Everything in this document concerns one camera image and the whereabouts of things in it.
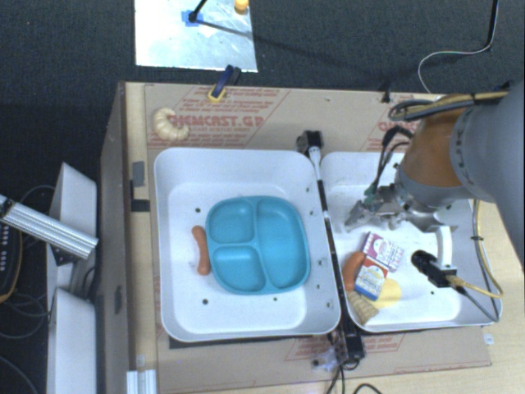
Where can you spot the tan waffle cone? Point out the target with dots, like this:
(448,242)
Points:
(363,308)

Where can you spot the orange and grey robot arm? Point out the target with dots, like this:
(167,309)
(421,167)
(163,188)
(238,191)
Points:
(488,146)

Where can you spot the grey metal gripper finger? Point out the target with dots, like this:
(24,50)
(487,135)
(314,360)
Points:
(357,213)
(393,221)

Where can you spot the yellow round biscuit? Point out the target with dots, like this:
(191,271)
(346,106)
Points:
(391,296)

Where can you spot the white plastic tray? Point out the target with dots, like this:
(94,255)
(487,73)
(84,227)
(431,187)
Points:
(422,302)
(229,318)

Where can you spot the brown cardboard board red print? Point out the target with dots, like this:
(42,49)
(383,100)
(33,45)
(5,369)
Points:
(262,113)

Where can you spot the orange sausage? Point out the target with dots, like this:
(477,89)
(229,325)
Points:
(201,248)
(351,267)

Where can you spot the thin black and white rod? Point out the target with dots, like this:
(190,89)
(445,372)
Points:
(328,224)

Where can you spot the red and blue packet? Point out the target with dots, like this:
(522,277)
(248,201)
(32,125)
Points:
(371,279)

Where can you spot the black cylinder on white bracket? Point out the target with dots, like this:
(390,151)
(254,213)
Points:
(430,266)

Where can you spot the white and pink carton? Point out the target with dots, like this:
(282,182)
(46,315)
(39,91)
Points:
(383,249)

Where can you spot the yellow knob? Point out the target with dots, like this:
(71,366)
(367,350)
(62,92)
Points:
(241,3)

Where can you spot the cream croissant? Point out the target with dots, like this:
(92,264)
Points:
(170,127)

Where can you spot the silver metal floor plate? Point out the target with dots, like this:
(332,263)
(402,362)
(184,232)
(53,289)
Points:
(172,35)

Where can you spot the blue divided plate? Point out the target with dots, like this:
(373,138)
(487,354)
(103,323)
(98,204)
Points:
(258,244)

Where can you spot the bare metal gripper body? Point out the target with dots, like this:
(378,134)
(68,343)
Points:
(389,201)

